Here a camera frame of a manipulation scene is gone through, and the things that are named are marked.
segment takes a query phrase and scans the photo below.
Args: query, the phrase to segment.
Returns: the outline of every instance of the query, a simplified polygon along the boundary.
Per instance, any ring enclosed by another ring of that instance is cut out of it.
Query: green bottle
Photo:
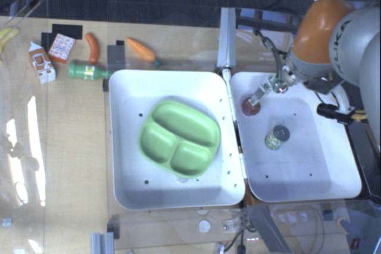
[[[71,79],[83,80],[96,80],[96,79],[109,79],[111,76],[110,71],[105,71],[92,65],[78,65],[72,62],[69,64],[67,76]]]

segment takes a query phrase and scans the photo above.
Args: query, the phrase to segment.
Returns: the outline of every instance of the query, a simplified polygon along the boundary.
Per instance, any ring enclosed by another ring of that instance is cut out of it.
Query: gray cap
[[[290,138],[290,131],[283,125],[275,126],[273,129],[273,134],[278,140],[282,142],[285,142]]]

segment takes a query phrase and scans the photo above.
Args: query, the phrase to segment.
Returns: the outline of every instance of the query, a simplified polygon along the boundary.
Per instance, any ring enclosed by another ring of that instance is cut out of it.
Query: can
[[[264,143],[272,150],[277,150],[290,138],[290,131],[283,125],[275,126],[272,131],[266,135]]]

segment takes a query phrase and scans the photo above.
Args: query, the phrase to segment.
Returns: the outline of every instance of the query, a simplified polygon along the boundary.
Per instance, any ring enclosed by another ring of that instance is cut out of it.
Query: green divided plate
[[[142,155],[184,178],[204,173],[220,145],[221,131],[209,116],[174,100],[156,104],[139,135]]]

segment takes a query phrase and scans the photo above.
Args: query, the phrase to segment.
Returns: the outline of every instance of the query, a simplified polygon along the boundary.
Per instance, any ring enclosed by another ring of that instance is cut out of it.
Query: bottle label
[[[85,67],[85,77],[84,80],[94,80],[94,71],[95,67],[94,66],[86,66]]]

